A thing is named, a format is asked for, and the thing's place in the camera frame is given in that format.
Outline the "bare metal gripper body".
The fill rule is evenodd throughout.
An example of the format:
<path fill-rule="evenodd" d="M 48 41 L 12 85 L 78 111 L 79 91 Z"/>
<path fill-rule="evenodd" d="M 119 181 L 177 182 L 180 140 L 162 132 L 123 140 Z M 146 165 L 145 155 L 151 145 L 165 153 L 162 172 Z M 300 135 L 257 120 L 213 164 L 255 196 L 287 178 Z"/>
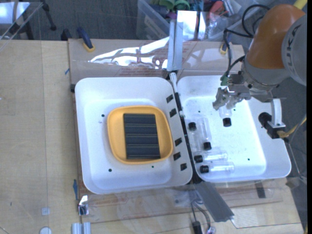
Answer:
<path fill-rule="evenodd" d="M 268 86 L 253 79 L 247 73 L 232 74 L 227 81 L 229 95 L 240 96 L 243 100 L 255 98 L 260 102 L 271 102 L 273 86 Z"/>

